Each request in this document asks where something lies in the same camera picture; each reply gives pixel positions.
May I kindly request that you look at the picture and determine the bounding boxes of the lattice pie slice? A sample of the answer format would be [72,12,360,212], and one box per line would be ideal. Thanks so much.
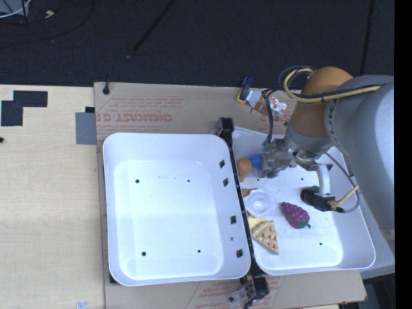
[250,220,280,256]

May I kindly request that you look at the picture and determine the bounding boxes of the black cylinder on white bracket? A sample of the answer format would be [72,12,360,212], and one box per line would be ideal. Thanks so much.
[299,163,337,212]

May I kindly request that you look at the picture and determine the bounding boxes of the blue toy piece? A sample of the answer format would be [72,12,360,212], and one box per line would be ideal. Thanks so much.
[248,153,264,169]

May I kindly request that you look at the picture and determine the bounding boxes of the purple grapes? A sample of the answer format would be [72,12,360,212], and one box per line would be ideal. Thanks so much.
[280,201,312,230]

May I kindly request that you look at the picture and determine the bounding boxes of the white plastic tray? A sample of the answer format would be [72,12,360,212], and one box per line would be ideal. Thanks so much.
[102,132,252,287]
[232,129,377,277]

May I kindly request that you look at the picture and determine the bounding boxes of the yellow cheese wedge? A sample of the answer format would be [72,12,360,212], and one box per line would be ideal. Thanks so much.
[247,213,268,230]

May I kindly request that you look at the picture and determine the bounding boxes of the orange ball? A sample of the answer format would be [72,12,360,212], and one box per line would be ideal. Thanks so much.
[237,157,254,177]

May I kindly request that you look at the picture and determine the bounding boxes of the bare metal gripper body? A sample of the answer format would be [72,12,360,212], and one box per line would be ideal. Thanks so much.
[259,138,320,178]

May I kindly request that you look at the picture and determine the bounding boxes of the small orange and white carton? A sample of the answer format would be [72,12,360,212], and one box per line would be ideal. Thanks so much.
[245,89,288,120]

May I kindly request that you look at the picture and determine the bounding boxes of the white fried egg toy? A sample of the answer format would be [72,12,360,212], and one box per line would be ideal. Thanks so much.
[243,188,277,219]

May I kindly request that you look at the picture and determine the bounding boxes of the brown cardboard board red print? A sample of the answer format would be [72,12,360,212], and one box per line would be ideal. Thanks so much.
[93,81,368,309]

